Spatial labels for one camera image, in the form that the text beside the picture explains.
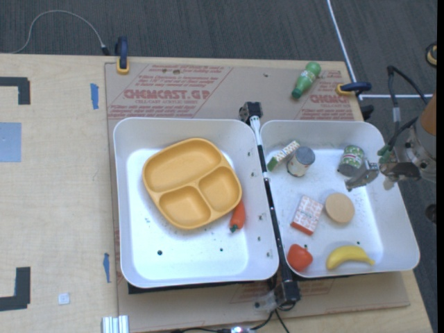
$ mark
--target white tray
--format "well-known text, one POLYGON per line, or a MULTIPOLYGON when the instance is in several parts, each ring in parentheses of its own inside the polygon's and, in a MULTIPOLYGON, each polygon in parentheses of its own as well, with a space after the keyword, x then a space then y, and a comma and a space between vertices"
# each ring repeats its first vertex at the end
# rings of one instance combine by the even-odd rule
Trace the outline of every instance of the white tray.
POLYGON ((252 130, 236 120, 128 118, 114 128, 121 270, 141 288, 265 280, 279 266, 259 155, 252 130), (142 181, 145 161, 192 137, 213 142, 242 186, 243 229, 230 214, 195 230, 171 225, 142 181))
POLYGON ((313 263, 296 274, 305 278, 356 275, 414 268, 420 252, 400 190, 395 185, 384 188, 384 176, 351 192, 345 188, 345 176, 338 171, 343 149, 349 144, 361 147, 370 162, 377 162, 377 151, 384 140, 369 123, 347 121, 269 121, 262 126, 261 136, 266 161, 293 140, 314 150, 316 160, 306 174, 296 178, 281 164, 268 172, 275 210, 279 221, 285 254, 291 244, 307 246, 313 263), (325 210, 316 230, 309 236, 290 226, 302 195, 325 203, 328 195, 341 192, 355 205, 354 218, 346 225, 333 222, 325 210), (338 246, 359 245, 376 261, 374 266, 346 262, 329 271, 325 261, 338 246))

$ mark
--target blue tape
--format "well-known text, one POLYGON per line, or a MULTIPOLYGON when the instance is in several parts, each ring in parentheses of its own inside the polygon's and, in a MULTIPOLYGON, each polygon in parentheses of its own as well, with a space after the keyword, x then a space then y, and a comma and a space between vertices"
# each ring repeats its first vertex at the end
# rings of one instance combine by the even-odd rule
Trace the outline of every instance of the blue tape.
POLYGON ((22 124, 0 122, 0 162, 22 161, 22 124))
POLYGON ((99 108, 99 87, 96 84, 91 83, 91 101, 92 108, 97 110, 99 108))
POLYGON ((106 282, 111 282, 110 281, 110 255, 108 253, 105 253, 103 255, 103 268, 105 269, 106 282))

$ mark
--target green bottle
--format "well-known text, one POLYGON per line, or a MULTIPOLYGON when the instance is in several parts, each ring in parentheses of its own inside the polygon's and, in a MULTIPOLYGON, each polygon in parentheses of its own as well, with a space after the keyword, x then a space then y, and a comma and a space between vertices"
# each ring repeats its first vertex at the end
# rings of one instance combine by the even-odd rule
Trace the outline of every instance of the green bottle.
POLYGON ((307 63, 305 70, 300 74, 296 87, 291 95, 295 99, 299 99, 302 93, 311 87, 316 77, 321 72, 321 66, 316 62, 307 63))

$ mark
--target black cable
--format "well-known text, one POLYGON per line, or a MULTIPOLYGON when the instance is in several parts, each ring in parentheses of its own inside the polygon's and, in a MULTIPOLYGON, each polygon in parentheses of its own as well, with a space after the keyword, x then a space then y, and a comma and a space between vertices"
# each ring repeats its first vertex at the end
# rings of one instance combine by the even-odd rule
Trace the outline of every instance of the black cable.
POLYGON ((275 274, 272 277, 270 277, 269 279, 267 279, 266 283, 268 285, 268 289, 270 291, 274 290, 276 288, 276 283, 278 282, 278 275, 275 274))
POLYGON ((193 328, 187 328, 187 329, 184 329, 184 330, 174 330, 171 333, 184 333, 184 332, 188 332, 190 330, 202 330, 202 331, 205 331, 205 332, 215 332, 215 333, 219 333, 219 332, 222 333, 222 332, 224 332, 224 330, 210 330, 210 329, 207 329, 207 328, 193 327, 193 328))
POLYGON ((393 67, 388 66, 387 67, 387 73, 388 73, 388 92, 390 93, 391 102, 393 104, 393 107, 398 107, 398 100, 396 99, 396 95, 393 92, 393 78, 395 77, 395 74, 393 73, 393 67))
POLYGON ((273 316, 273 313, 274 313, 274 311, 271 311, 270 312, 270 315, 268 316, 268 318, 264 321, 264 322, 262 322, 261 324, 259 324, 259 325, 256 325, 255 327, 252 327, 251 329, 252 330, 259 330, 259 329, 261 329, 263 326, 265 326, 268 322, 270 322, 270 320, 271 320, 271 317, 273 316))
POLYGON ((392 136, 392 138, 390 138, 390 141, 388 141, 388 143, 387 143, 387 145, 389 146, 389 150, 390 150, 390 151, 391 151, 391 150, 393 149, 393 147, 395 146, 395 144, 396 144, 396 140, 398 139, 398 136, 399 136, 404 130, 406 130, 407 128, 409 128, 410 126, 412 126, 412 125, 416 122, 417 119, 418 119, 418 118, 415 117, 415 118, 411 119, 410 121, 404 123, 404 124, 402 125, 402 127, 400 127, 400 128, 395 132, 395 134, 392 136))
POLYGON ((405 75, 402 71, 400 71, 397 67, 394 67, 393 65, 389 65, 387 67, 387 72, 388 72, 388 79, 389 79, 389 89, 390 89, 390 79, 392 77, 392 82, 393 82, 393 72, 396 72, 397 74, 399 74, 401 77, 403 77, 403 79, 405 79, 408 84, 410 84, 410 86, 412 86, 416 92, 418 93, 418 95, 420 96, 421 100, 424 102, 424 104, 427 105, 427 99, 425 98, 424 93, 420 90, 419 86, 417 86, 417 84, 415 84, 415 82, 413 80, 411 80, 407 75, 405 75))
POLYGON ((289 329, 286 327, 284 321, 282 320, 282 318, 280 318, 279 312, 278 312, 276 309, 275 309, 275 312, 276 312, 277 319, 280 321, 280 324, 283 326, 285 332, 286 332, 286 333, 290 333, 290 331, 289 331, 289 329))
POLYGON ((279 309, 280 311, 287 312, 287 311, 291 311, 295 306, 296 306, 296 302, 293 302, 293 303, 287 305, 287 307, 286 307, 286 305, 281 305, 277 309, 279 309))

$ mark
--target gray carpet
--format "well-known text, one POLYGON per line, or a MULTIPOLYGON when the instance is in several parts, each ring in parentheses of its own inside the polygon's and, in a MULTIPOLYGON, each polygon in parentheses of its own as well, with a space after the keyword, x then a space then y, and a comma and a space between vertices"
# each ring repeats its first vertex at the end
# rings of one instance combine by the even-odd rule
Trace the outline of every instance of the gray carpet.
MULTIPOLYGON (((330 0, 356 79, 372 83, 367 94, 388 94, 387 65, 410 76, 426 94, 436 70, 425 48, 437 40, 438 0, 330 0)), ((130 55, 196 58, 344 60, 326 0, 0 0, 0 51, 22 47, 33 19, 53 9, 74 12, 95 26, 112 51, 127 35, 130 55)), ((101 55, 83 22, 48 14, 34 26, 22 53, 101 55)), ((397 94, 412 94, 401 78, 397 94)), ((393 132, 389 99, 364 99, 368 120, 388 139, 393 132)), ((419 99, 400 100, 402 120, 418 116, 419 99)), ((420 246, 415 269, 429 318, 438 331, 436 226, 424 215, 436 203, 436 185, 400 183, 420 246)))

